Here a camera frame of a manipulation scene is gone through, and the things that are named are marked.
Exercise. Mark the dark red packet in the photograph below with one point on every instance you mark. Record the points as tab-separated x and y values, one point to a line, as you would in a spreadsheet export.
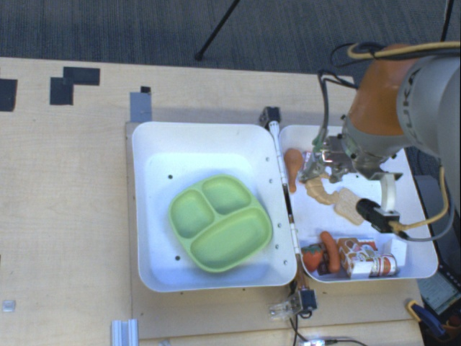
323	267

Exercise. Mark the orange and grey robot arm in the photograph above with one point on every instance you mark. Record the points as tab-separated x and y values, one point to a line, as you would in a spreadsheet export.
425	99

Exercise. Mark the beige toy bread slice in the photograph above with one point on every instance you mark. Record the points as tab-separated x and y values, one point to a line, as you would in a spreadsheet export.
345	207

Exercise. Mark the white plastic tray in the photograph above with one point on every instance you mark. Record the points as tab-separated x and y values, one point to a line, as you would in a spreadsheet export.
313	222
158	150

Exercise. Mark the red toy sausage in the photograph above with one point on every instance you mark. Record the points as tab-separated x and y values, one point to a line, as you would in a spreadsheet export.
331	251

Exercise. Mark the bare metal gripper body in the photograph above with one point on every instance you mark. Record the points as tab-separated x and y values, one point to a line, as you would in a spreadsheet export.
340	155

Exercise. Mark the green divided plate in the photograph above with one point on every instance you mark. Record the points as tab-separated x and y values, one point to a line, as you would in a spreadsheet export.
230	236

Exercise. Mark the brown toy chicken drumstick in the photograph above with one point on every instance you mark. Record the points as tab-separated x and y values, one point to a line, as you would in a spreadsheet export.
293	164

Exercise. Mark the black cylinder on white bracket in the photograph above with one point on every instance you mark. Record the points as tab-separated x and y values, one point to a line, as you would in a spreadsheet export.
376	213

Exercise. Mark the black tripod leg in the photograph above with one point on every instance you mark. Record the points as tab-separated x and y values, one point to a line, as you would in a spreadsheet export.
449	9
223	22

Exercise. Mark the thin black and white rod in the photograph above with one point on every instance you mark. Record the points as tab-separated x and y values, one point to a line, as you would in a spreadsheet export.
278	146

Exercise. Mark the red and white can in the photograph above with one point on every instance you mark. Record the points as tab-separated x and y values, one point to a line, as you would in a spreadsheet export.
378	266

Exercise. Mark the orange and white carton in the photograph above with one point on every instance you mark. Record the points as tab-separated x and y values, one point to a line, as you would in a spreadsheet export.
347	252

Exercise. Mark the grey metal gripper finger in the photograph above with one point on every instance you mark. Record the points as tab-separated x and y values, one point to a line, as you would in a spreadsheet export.
336	177
309	169

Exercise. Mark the red toy strawberry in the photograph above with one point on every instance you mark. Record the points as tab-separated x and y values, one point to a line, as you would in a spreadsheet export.
311	258

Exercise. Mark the beige toy croissant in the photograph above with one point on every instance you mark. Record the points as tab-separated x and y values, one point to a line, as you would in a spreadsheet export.
318	191

